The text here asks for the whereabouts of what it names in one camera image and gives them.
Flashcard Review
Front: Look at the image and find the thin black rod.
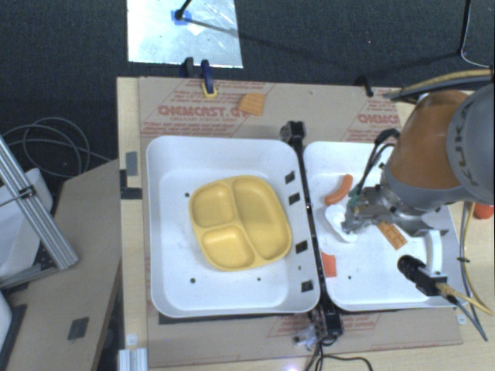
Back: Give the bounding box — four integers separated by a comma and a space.
292, 137, 330, 317

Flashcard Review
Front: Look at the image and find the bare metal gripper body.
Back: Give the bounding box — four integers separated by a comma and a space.
345, 185, 450, 239

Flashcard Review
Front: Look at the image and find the orange rounded toy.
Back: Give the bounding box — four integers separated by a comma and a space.
473, 203, 495, 221

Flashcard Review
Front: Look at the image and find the black cylinder on white bracket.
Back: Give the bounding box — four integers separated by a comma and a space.
397, 230, 449, 297

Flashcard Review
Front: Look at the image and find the brown cardboard board red print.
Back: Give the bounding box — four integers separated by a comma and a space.
137, 76, 464, 369

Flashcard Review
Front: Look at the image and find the white plastic tray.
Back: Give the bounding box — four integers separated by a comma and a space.
302, 141, 467, 312
145, 134, 323, 319

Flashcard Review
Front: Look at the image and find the white curved toy piece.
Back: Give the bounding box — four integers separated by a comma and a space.
324, 204, 359, 244

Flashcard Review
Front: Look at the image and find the yellow divided plate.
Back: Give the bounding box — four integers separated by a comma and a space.
188, 174, 293, 273

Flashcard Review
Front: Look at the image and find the orange sausage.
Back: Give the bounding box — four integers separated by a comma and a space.
323, 173, 354, 207

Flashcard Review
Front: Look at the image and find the orange-red flat piece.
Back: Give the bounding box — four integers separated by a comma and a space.
320, 251, 338, 279

